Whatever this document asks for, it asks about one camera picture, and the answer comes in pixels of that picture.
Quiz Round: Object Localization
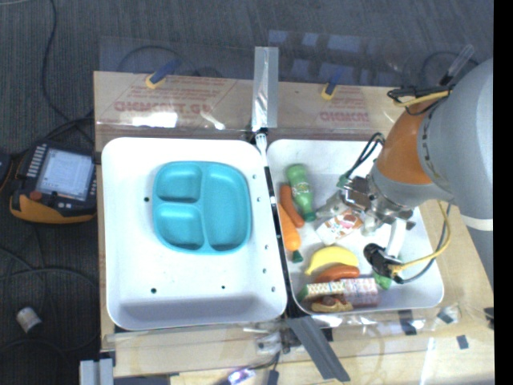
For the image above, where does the orange carrot with green top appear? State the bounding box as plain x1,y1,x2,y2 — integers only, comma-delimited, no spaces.
277,202,305,264

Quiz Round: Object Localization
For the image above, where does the white carton with print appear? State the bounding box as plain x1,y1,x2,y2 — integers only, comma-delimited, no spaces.
314,208,366,246

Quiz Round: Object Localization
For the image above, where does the pink and white packet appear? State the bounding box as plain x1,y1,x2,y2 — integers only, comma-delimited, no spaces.
342,277,380,308

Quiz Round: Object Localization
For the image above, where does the green and yellow packet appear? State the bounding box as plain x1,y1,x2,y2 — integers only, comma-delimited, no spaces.
297,280,346,301

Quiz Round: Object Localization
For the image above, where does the green broccoli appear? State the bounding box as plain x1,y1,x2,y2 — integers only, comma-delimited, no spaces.
373,270,394,291

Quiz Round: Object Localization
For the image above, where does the black cylinder on white bracket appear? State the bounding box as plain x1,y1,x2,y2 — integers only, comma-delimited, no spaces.
362,218,407,282

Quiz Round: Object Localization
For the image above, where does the brown cardboard board red print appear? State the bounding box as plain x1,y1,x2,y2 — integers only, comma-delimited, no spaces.
92,70,488,376

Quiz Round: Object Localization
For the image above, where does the brown sausage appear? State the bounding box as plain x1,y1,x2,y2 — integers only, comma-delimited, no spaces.
314,265,362,285

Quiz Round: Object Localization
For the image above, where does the white plastic tray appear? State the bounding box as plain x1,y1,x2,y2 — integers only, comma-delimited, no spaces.
100,136,289,331
265,138,445,317

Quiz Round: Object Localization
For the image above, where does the green plastic bottle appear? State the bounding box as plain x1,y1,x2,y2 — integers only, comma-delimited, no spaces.
285,163,318,223

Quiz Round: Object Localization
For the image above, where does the small grey can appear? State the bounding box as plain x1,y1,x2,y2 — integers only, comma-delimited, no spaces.
15,306,43,334

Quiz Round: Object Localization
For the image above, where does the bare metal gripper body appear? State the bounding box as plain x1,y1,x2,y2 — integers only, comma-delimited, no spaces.
341,175,415,229

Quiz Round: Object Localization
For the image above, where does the blue divided plate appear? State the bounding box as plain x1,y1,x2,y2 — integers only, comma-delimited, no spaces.
151,160,252,255

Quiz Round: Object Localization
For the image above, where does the yellow banana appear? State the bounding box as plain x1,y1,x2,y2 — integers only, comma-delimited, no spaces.
304,245,361,277

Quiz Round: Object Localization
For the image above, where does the red-orange carrot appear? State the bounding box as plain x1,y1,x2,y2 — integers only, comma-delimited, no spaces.
279,184,306,229

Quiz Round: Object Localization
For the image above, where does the slice of pizza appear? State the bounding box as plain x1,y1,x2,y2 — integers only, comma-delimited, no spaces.
309,294,354,314

